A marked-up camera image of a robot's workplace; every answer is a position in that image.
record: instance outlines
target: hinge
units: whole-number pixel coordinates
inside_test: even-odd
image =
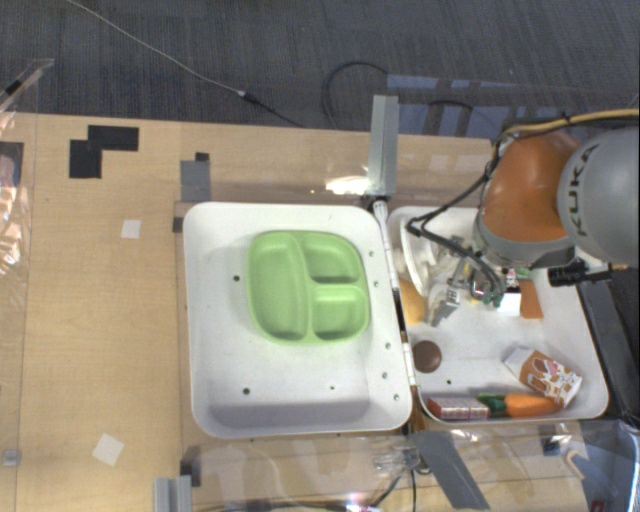
[[[404,352],[404,365],[407,367],[407,376],[409,377],[409,385],[416,385],[416,371],[413,365],[413,351],[409,343],[402,344],[402,351]]]

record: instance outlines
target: white tray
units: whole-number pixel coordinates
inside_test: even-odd
[[[275,230],[323,231],[353,243],[371,306],[360,336],[300,346],[258,333],[247,304],[246,255],[256,235]],[[380,431],[408,419],[411,392],[373,216],[347,206],[203,203],[185,217],[184,250],[192,409],[205,432],[246,438]]]
[[[389,217],[393,247],[401,247],[401,225],[432,210],[415,207],[395,210]],[[471,240],[476,212],[473,208],[451,208],[434,219],[429,229],[445,237],[458,235]],[[545,270],[534,271],[532,280],[542,307],[542,320],[506,317],[483,304],[463,301],[437,328],[426,323],[408,328],[412,344],[431,340],[442,351],[442,363],[436,371],[416,371],[423,403],[429,396],[530,392],[502,363],[514,347],[525,346],[564,363],[584,378],[582,386],[566,409],[534,418],[496,419],[491,424],[588,419],[604,412],[609,399],[607,386],[576,288],[552,288]]]

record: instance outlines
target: orange object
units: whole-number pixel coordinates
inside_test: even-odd
[[[507,416],[512,418],[539,416],[559,409],[552,400],[527,393],[509,393],[504,397],[504,403],[507,405]]]
[[[567,236],[556,205],[558,183],[579,145],[563,132],[513,141],[493,174],[482,206],[489,231],[514,242],[548,242]]]
[[[543,318],[542,308],[536,293],[536,287],[532,281],[519,281],[522,300],[520,302],[520,315],[527,320]]]

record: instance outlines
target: yellow object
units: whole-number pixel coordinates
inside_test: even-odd
[[[504,397],[504,403],[507,405],[507,416],[512,418],[538,416],[559,409],[552,400],[527,393],[509,393]]]
[[[413,286],[413,283],[400,279],[400,296],[402,298],[402,309],[404,311],[404,321],[407,325],[416,325],[424,320],[427,308],[424,299]]]

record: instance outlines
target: white cable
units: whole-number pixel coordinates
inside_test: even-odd
[[[189,73],[190,75],[195,76],[196,78],[199,78],[200,80],[207,82],[209,84],[215,85],[216,87],[220,87],[222,89],[226,89],[227,91],[231,91],[236,93],[238,96],[240,97],[244,97],[245,92],[238,90],[238,89],[234,89],[233,87],[230,87],[226,84],[223,84],[222,82],[218,82],[216,80],[213,80],[212,78],[207,78],[204,75],[201,75],[200,73],[198,73],[197,71],[194,71],[193,69],[191,69],[189,66],[187,66],[186,64],[183,64],[182,62],[180,62],[178,59],[172,57],[171,55],[167,55],[166,53],[164,53],[163,51],[159,50],[158,48],[155,48],[153,46],[151,46],[148,43],[145,43],[144,41],[142,41],[141,39],[138,39],[136,36],[134,36],[133,34],[127,32],[126,30],[120,28],[118,25],[116,25],[115,23],[109,21],[107,18],[105,18],[104,16],[101,16],[100,14],[98,14],[95,11],[92,11],[91,9],[89,9],[88,7],[85,7],[82,4],[79,4],[78,2],[75,2],[74,0],[64,0],[65,2],[67,2],[68,4],[71,4],[75,7],[77,7],[78,9],[82,9],[85,12],[88,12],[89,14],[91,14],[92,16],[98,18],[100,21],[102,21],[103,23],[106,23],[107,25],[109,25],[111,28],[117,30],[118,32],[120,32],[121,34],[127,36],[129,39],[131,39],[132,41],[135,41],[136,43],[144,46],[145,48],[147,48],[148,50],[151,50],[154,53],[157,53],[158,55],[164,57],[167,60],[170,60],[171,62],[173,62],[176,66],[179,66],[180,68],[184,69],[187,73]]]

